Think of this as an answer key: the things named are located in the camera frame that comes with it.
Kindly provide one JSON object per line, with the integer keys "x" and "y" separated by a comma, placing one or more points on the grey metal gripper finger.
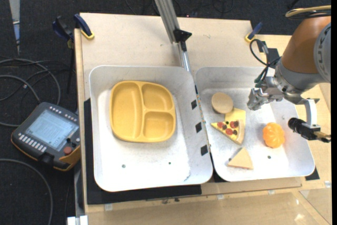
{"x": 251, "y": 100}
{"x": 260, "y": 102}

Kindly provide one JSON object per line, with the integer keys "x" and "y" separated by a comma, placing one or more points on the round brown biscuit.
{"x": 222, "y": 102}

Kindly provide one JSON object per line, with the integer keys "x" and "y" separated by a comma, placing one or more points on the black cylinder on white bracket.
{"x": 300, "y": 125}

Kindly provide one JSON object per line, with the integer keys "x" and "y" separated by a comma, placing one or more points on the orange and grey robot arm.
{"x": 302, "y": 47}

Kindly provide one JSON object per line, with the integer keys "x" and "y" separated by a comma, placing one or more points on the yellow divided plate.
{"x": 126, "y": 110}

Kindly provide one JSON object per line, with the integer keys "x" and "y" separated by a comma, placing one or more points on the tan triangular sandwich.
{"x": 242, "y": 160}

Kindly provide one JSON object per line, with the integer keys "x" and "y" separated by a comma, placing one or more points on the yellow pizza slice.
{"x": 231, "y": 126}

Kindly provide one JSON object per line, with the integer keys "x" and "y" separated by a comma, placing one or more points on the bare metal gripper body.
{"x": 273, "y": 89}

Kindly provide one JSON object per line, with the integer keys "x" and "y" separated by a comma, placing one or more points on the pale wood board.
{"x": 131, "y": 42}

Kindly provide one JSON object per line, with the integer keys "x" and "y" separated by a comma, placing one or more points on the orange tangerine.
{"x": 273, "y": 135}

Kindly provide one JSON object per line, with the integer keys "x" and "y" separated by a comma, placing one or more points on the white plastic tray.
{"x": 263, "y": 166}
{"x": 147, "y": 163}

